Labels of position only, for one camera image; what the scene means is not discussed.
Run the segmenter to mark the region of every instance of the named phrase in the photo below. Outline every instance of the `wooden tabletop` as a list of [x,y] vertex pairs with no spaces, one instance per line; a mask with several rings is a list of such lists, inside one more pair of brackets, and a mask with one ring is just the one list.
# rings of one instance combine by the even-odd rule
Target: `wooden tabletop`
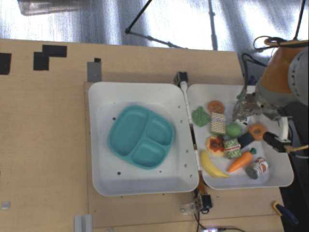
[[[68,54],[50,58],[48,71],[34,71],[33,53],[43,44],[66,45]],[[0,210],[0,232],[70,232],[75,215],[94,214],[86,161],[87,62],[101,59],[103,81],[170,83],[186,71],[189,84],[243,84],[233,52],[0,40],[0,53],[12,54],[9,75],[0,75],[0,203],[11,202]],[[279,188],[208,191],[214,208],[201,216],[203,225],[283,231],[271,208],[282,203]],[[94,231],[193,232],[194,218],[178,209],[188,195],[134,195],[144,214],[138,217],[130,197],[102,196],[106,210],[94,215]]]

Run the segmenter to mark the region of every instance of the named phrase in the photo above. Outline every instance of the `green ball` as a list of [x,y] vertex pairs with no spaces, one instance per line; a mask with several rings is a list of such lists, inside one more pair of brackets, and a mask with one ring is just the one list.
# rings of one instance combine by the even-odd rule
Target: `green ball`
[[236,123],[231,123],[231,124],[227,125],[225,130],[226,130],[226,134],[230,138],[238,137],[241,133],[241,128]]

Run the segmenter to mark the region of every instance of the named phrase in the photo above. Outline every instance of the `orange donut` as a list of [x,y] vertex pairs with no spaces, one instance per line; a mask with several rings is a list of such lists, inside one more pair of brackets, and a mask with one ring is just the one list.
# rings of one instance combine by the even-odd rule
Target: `orange donut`
[[224,105],[220,101],[211,101],[207,106],[210,112],[222,114],[225,111]]
[[255,123],[249,126],[248,132],[252,135],[254,140],[261,141],[263,139],[264,133],[267,131],[265,126]]

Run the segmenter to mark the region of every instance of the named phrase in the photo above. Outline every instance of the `teal plate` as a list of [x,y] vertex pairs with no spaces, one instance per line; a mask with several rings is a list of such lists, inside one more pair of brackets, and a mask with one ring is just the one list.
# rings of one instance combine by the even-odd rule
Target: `teal plate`
[[125,108],[108,136],[111,151],[143,169],[158,167],[174,140],[174,128],[162,116],[142,106]]

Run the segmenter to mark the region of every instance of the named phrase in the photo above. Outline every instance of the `white tray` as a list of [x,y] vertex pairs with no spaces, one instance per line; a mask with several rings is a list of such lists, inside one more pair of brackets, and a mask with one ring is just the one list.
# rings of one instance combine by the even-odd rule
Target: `white tray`
[[[254,87],[248,87],[249,93],[254,92]],[[236,96],[241,92],[242,86],[232,85],[192,85],[188,89],[188,99],[190,102],[191,112],[199,106],[203,106],[205,112],[208,112],[207,105],[210,101],[219,100],[225,106],[226,124],[231,121],[230,116],[236,102]],[[279,126],[275,121],[269,120],[264,115],[252,116],[249,120],[249,125],[259,122],[267,128],[269,132],[279,134]],[[209,124],[200,128],[194,125],[194,133],[198,150],[206,149],[205,141],[210,135]],[[252,147],[257,149],[257,154],[253,155],[253,160],[258,157],[263,157],[269,164],[269,169],[263,173],[258,179],[250,179],[242,167],[232,173],[229,178],[214,178],[206,171],[203,171],[203,177],[207,185],[214,189],[241,189],[241,188],[259,188],[259,187],[284,187],[292,183],[294,174],[286,153],[278,153],[264,141],[254,141],[242,151],[250,150]],[[209,153],[211,161],[215,166],[227,173],[228,167],[233,160],[229,160],[224,156],[213,156]]]
[[[141,105],[175,130],[172,147],[155,169],[138,168],[117,157],[108,135],[120,112]],[[95,83],[89,90],[92,172],[95,189],[106,196],[189,192],[198,185],[197,165],[181,90],[172,84]]]

